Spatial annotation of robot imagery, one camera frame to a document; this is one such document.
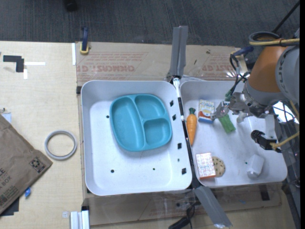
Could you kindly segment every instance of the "carrot green top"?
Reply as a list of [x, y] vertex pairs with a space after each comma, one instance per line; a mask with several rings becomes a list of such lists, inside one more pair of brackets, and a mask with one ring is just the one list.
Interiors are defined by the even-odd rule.
[[195, 114], [195, 109], [194, 108], [189, 108], [190, 114]]

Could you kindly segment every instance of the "dark gray floor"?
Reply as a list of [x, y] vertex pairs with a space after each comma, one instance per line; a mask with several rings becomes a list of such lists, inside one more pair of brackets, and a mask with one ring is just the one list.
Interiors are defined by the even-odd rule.
[[[173, 27], [188, 25], [187, 44], [248, 46], [248, 36], [272, 31], [299, 0], [0, 0], [0, 41], [81, 41], [171, 44]], [[277, 31], [291, 38], [298, 7]], [[255, 62], [261, 48], [247, 57]]]

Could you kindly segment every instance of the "white ring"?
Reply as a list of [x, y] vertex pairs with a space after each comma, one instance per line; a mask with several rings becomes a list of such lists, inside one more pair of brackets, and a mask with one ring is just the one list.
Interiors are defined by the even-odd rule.
[[[73, 150], [71, 152], [69, 152], [67, 155], [63, 155], [63, 156], [58, 156], [58, 155], [54, 155], [52, 154], [50, 151], [49, 151], [49, 147], [48, 147], [48, 143], [50, 141], [50, 139], [52, 137], [54, 137], [55, 135], [59, 135], [59, 134], [64, 134], [64, 135], [67, 135], [69, 137], [71, 137], [71, 139], [73, 140], [74, 142], [74, 147], [73, 147]], [[65, 160], [67, 158], [70, 158], [76, 151], [76, 148], [77, 148], [77, 140], [75, 138], [75, 136], [71, 133], [71, 132], [68, 132], [68, 131], [65, 131], [65, 130], [57, 130], [57, 131], [54, 131], [54, 132], [51, 132], [46, 140], [44, 141], [44, 149], [46, 150], [47, 152], [47, 155], [50, 156], [51, 158], [53, 159], [56, 159], [56, 160]]]

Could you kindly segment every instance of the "white plastic tray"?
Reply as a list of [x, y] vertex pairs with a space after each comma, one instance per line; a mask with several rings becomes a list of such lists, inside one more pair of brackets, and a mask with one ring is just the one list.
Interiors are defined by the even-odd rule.
[[[113, 100], [128, 94], [154, 94], [163, 101], [173, 129], [170, 142], [142, 152], [130, 152], [117, 144], [109, 119], [110, 106]], [[170, 83], [90, 81], [81, 89], [81, 107], [85, 181], [93, 194], [181, 191], [189, 187], [190, 162], [176, 91]]]
[[[195, 108], [198, 114], [200, 99], [213, 101], [216, 108], [232, 86], [233, 82], [186, 81], [182, 83], [180, 92], [185, 118], [188, 116], [190, 107]], [[236, 91], [241, 92], [242, 89], [243, 83], [239, 83]], [[222, 177], [202, 179], [200, 182], [208, 187], [225, 187], [283, 181], [287, 176], [287, 166], [283, 155], [262, 149], [250, 136], [253, 130], [265, 131], [265, 120], [252, 116], [238, 124], [237, 115], [232, 115], [230, 111], [229, 116], [236, 128], [229, 134], [224, 131], [219, 120], [215, 120], [213, 124], [202, 122], [197, 124], [192, 146], [194, 162], [196, 154], [211, 152], [213, 156], [222, 159], [226, 167]], [[248, 160], [253, 154], [264, 158], [262, 172], [255, 180], [247, 175]]]

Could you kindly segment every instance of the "robotic hand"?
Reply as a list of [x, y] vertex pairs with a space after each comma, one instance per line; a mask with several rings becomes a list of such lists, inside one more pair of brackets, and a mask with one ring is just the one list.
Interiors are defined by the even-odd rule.
[[293, 107], [295, 104], [298, 106], [300, 104], [299, 30], [291, 40], [276, 39], [260, 42], [258, 45], [264, 44], [266, 47], [255, 62], [243, 91], [239, 93], [232, 90], [229, 103], [222, 101], [213, 118], [222, 117], [229, 110], [232, 110], [234, 115], [239, 115], [238, 123], [249, 116], [264, 118], [266, 133], [253, 131], [251, 137], [264, 149], [280, 151], [280, 149], [276, 149], [278, 146], [272, 145], [272, 143], [276, 143], [276, 135], [275, 118], [270, 110], [278, 101], [289, 100]]

